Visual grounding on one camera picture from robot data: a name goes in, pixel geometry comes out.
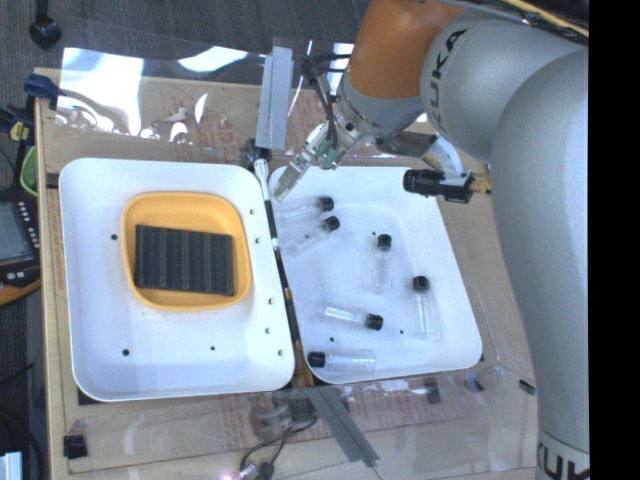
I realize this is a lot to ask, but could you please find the black cylinder on white bracket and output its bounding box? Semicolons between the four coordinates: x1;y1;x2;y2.
402;135;477;205

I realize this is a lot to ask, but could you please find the thin black and white rod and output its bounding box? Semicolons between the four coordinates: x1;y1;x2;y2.
253;157;315;389

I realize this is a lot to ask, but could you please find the black block with thin wires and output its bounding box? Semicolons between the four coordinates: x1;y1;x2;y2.
238;139;274;167
257;397;320;433

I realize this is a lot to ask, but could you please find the black ribbed rack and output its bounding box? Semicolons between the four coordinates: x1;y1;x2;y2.
133;223;237;298

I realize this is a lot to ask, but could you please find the white plastic tray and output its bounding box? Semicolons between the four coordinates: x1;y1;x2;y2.
58;156;297;403
267;165;485;386

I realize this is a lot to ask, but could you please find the yellow rounded bowl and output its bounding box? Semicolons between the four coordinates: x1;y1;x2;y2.
120;191;253;312

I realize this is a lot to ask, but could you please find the brown cardboard board red print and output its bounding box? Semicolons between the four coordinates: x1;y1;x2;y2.
33;67;540;480

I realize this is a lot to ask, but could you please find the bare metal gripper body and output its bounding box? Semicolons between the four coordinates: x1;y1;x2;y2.
301;100;381;171

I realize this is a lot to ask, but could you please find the clear bottle with black cap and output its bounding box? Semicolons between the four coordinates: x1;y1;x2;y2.
370;233;394;295
317;303;385;332
306;348;378;374
409;274;445;341
281;215;342;257
276;195;336;225

